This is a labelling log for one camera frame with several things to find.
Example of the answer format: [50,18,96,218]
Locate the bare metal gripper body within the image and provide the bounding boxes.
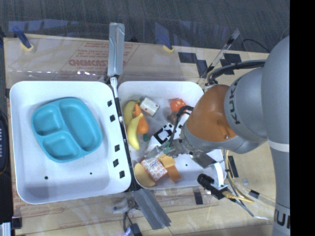
[169,138,195,157]

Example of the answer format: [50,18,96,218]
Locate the yellow-orange block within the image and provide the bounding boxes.
[157,154,176,169]

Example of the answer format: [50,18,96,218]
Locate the white carton with black print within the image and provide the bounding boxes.
[147,122,178,155]

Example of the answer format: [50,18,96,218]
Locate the orange wedge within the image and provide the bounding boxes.
[167,165,182,183]

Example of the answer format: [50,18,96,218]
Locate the white and orange packet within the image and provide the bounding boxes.
[140,157,168,182]

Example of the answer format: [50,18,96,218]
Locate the red cube with yellow stars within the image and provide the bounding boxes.
[169,98,187,113]

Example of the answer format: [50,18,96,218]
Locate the orange carrot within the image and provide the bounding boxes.
[132,103,150,142]

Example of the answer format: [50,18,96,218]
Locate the yellow round biscuit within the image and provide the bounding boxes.
[134,162,157,188]

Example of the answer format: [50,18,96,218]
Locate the yellow banana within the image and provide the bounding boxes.
[126,113,145,150]
[123,99,141,127]

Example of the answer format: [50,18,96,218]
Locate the white carton with orange dots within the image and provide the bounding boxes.
[139,97,160,117]

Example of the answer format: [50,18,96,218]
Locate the white plastic tray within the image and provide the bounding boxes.
[117,81,227,190]
[9,80,132,205]

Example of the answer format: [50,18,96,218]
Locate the blue divided plate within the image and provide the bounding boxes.
[31,96,103,163]

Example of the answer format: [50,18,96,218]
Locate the brown cardboard board red print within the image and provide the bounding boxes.
[3,33,277,236]

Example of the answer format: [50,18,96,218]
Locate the black cylinder on white bracket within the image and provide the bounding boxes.
[196,161,229,200]

